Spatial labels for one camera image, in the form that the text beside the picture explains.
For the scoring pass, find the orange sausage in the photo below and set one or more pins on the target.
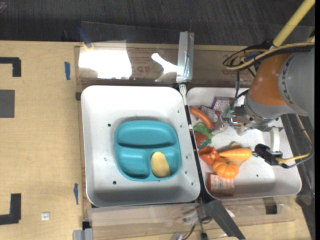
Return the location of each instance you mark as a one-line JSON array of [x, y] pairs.
[[201, 116]]

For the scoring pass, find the orange carton with star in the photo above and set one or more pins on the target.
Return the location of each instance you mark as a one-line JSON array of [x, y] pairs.
[[208, 155]]

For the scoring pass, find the orange pumpkin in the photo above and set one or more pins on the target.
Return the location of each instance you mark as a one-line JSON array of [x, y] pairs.
[[225, 168]]

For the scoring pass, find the purple packet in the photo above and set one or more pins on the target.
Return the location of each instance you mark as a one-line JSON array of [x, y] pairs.
[[221, 103], [209, 113]]

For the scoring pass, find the white plastic tray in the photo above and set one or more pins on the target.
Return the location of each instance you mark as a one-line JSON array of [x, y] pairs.
[[260, 176], [100, 134]]

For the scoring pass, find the red and white can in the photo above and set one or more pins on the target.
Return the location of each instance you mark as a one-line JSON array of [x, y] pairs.
[[220, 184]]

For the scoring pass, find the orange carrot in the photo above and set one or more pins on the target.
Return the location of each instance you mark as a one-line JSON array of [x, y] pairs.
[[236, 154]]

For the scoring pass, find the blue divided plate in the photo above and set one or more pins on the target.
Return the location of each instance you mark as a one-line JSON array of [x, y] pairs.
[[140, 136]]

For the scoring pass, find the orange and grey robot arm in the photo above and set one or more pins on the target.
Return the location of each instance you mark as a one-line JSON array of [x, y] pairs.
[[270, 84]]

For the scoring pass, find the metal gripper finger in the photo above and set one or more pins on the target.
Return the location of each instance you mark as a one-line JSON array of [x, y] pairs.
[[242, 131], [221, 127]]

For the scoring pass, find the thin black and white rod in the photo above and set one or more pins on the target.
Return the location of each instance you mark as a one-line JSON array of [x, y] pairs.
[[190, 126]]

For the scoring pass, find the yellow potato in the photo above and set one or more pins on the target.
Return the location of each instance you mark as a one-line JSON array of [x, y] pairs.
[[160, 165]]

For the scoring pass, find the small white square block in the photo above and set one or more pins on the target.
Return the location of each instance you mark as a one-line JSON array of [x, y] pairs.
[[45, 216]]

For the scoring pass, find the black cylinder on white bracket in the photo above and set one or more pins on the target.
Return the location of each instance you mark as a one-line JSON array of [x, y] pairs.
[[268, 154]]

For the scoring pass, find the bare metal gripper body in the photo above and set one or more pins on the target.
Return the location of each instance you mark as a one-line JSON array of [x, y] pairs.
[[241, 114]]

